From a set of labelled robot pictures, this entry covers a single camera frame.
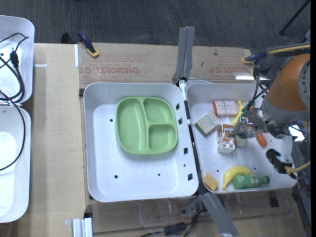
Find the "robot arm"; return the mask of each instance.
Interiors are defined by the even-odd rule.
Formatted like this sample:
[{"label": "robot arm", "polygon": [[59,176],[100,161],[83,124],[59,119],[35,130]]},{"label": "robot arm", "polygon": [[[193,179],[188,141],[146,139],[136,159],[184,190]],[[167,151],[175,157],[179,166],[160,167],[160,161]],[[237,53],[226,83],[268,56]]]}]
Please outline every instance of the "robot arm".
[{"label": "robot arm", "polygon": [[[266,94],[261,106],[245,107],[231,130],[237,146],[244,146],[248,138],[261,132],[286,139],[286,144],[292,145],[289,126],[298,121],[310,121],[310,54],[291,58],[279,71],[270,89],[266,88],[264,91]],[[286,161],[291,148],[285,149],[286,156],[274,150],[266,152],[267,158],[279,173],[286,173],[286,167],[292,166]]]}]

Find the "green plate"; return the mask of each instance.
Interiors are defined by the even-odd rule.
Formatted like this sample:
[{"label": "green plate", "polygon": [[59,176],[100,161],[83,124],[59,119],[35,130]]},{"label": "green plate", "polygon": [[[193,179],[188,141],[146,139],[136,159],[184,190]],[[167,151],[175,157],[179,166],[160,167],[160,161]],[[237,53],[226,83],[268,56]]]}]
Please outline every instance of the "green plate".
[{"label": "green plate", "polygon": [[176,118],[171,105],[157,97],[126,97],[116,108],[120,146],[138,155],[161,154],[178,142]]}]

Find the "banana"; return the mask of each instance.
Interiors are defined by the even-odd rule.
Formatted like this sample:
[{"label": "banana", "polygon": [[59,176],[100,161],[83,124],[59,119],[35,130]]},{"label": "banana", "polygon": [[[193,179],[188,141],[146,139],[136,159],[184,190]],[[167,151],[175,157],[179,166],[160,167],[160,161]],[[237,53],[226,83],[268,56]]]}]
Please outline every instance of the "banana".
[{"label": "banana", "polygon": [[226,186],[232,181],[236,175],[248,175],[252,174],[251,170],[245,166],[234,166],[227,170],[223,176],[222,190],[226,189]]}]

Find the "blue clamp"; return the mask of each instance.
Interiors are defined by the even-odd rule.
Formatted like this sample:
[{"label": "blue clamp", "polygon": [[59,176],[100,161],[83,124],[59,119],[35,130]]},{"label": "blue clamp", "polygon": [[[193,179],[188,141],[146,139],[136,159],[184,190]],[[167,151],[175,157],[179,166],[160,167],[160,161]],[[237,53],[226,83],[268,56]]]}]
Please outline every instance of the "blue clamp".
[{"label": "blue clamp", "polygon": [[82,32],[78,33],[78,37],[80,38],[81,41],[85,44],[87,52],[92,56],[92,57],[97,57],[99,55],[99,51],[93,47],[91,41],[89,40],[88,36]]}]

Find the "black cable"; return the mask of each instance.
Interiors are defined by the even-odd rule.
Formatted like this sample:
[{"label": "black cable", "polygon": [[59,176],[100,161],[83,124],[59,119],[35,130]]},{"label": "black cable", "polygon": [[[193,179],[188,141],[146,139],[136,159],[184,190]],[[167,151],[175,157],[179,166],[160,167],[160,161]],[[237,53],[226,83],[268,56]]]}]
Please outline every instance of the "black cable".
[{"label": "black cable", "polygon": [[199,212],[192,218],[192,222],[191,222],[190,224],[188,224],[188,226],[189,226],[189,225],[191,225],[191,226],[190,226],[190,228],[185,232],[185,234],[183,235],[183,237],[188,236],[189,233],[191,233],[191,232],[193,231],[193,229],[196,227],[197,222],[198,222],[198,216],[199,216],[199,214],[200,214],[201,212],[202,212],[202,210],[199,211]]},{"label": "black cable", "polygon": [[[14,34],[12,34],[12,35],[10,35],[10,36],[8,36],[8,37],[6,37],[6,38],[0,40],[0,43],[3,42],[3,41],[5,41],[5,40],[8,40],[9,38],[11,38],[11,37],[13,37],[13,36],[15,36],[15,35],[21,35],[21,36],[23,37],[23,39],[18,42],[18,44],[16,45],[15,49],[12,48],[12,52],[10,53],[10,59],[8,59],[7,61],[5,61],[5,60],[0,56],[0,60],[3,62],[3,65],[0,67],[0,69],[1,69],[2,67],[4,67],[4,66],[7,66],[7,67],[11,70],[11,72],[14,74],[14,76],[16,77],[16,79],[18,80],[19,85],[20,85],[20,89],[19,89],[19,91],[18,91],[15,95],[10,96],[9,98],[0,98],[0,101],[8,101],[8,100],[11,101],[11,100],[13,100],[13,99],[15,99],[15,98],[17,98],[17,97],[19,96],[19,98],[14,101],[14,102],[18,103],[18,102],[21,102],[21,100],[23,99],[23,97],[24,97],[24,95],[25,95],[25,86],[24,86],[24,82],[23,82],[22,75],[21,75],[20,70],[19,70],[19,59],[18,59],[18,55],[17,55],[16,51],[17,51],[18,47],[20,46],[20,44],[21,44],[24,40],[28,39],[29,37],[24,36],[22,33],[14,33]],[[12,64],[13,64],[15,70],[9,65],[9,63],[8,63],[9,61],[12,62]]]},{"label": "black cable", "polygon": [[14,74],[14,76],[16,77],[16,79],[18,80],[19,82],[19,85],[20,85],[20,89],[19,91],[14,95],[14,96],[11,96],[9,97],[8,99],[7,98],[0,98],[1,101],[7,101],[7,100],[13,100],[14,98],[19,97],[19,99],[17,99],[15,102],[20,102],[23,97],[24,97],[24,94],[25,94],[25,87],[24,87],[24,82],[23,82],[23,78],[22,78],[22,75],[20,73],[20,70],[19,70],[19,59],[18,59],[18,55],[16,53],[15,50],[13,50],[11,53],[10,53],[10,59],[11,59],[11,62],[13,64],[13,66],[15,67],[15,70],[0,56],[0,60],[11,70],[11,72]]},{"label": "black cable", "polygon": [[153,233],[148,233],[139,237],[146,237],[146,236],[153,236],[153,235],[164,235],[164,231],[162,232],[153,232]]},{"label": "black cable", "polygon": [[264,87],[262,86],[262,84],[261,84],[261,83],[259,84],[259,87],[260,87],[261,89],[264,89]]},{"label": "black cable", "polygon": [[256,100],[259,96],[261,96],[262,94],[266,93],[269,89],[268,88],[264,88],[256,97],[254,100]]},{"label": "black cable", "polygon": [[305,178],[305,177],[308,176],[308,175],[309,175],[309,173],[307,172],[307,173],[304,174],[304,176],[296,176],[296,175],[294,175],[293,173],[291,173],[289,176],[292,177],[292,178],[295,179],[295,180],[299,180],[299,179]]},{"label": "black cable", "polygon": [[297,130],[297,131],[299,131],[299,132],[301,132],[301,133],[303,133],[303,134],[305,134],[305,135],[307,135],[307,133],[304,132],[304,131],[302,131],[301,129],[295,128],[295,127],[292,126],[292,125],[290,125],[290,127],[293,128],[293,129],[295,129],[295,130]]},{"label": "black cable", "polygon": [[303,172],[303,175],[302,176],[297,175],[296,179],[298,180],[298,179],[303,179],[303,178],[307,177],[308,175],[310,175],[310,173],[309,173],[310,170],[311,170],[310,165],[307,167],[307,172],[304,173],[304,170],[302,169],[301,171]]},{"label": "black cable", "polygon": [[252,99],[251,99],[251,101],[249,101],[249,103],[247,104],[247,112],[250,110],[250,108],[251,108],[251,106],[253,105],[253,103],[254,103],[254,101],[256,100],[256,98],[258,97],[256,97],[256,95],[257,95],[257,92],[258,92],[258,87],[259,87],[259,83],[257,82],[256,83],[256,88],[255,88],[255,92],[254,92],[254,94],[253,94],[253,97],[252,97]]},{"label": "black cable", "polygon": [[1,91],[1,89],[0,89],[0,94],[2,94],[5,98],[7,98],[7,99],[14,105],[14,107],[18,110],[18,112],[19,112],[19,114],[20,114],[20,116],[21,116],[21,118],[22,118],[22,122],[23,122],[23,140],[22,140],[21,150],[20,150],[18,156],[14,159],[13,162],[11,162],[11,163],[10,163],[9,165],[7,165],[6,167],[0,168],[0,171],[3,171],[3,170],[5,170],[5,169],[11,167],[13,164],[15,164],[16,161],[20,158],[20,156],[21,156],[21,154],[22,154],[22,152],[23,152],[23,149],[24,149],[24,144],[25,144],[26,125],[25,125],[25,120],[24,120],[23,114],[22,114],[22,112],[20,111],[19,107],[18,107],[12,100],[10,100],[9,97],[8,97],[7,95],[5,95],[5,94]]}]

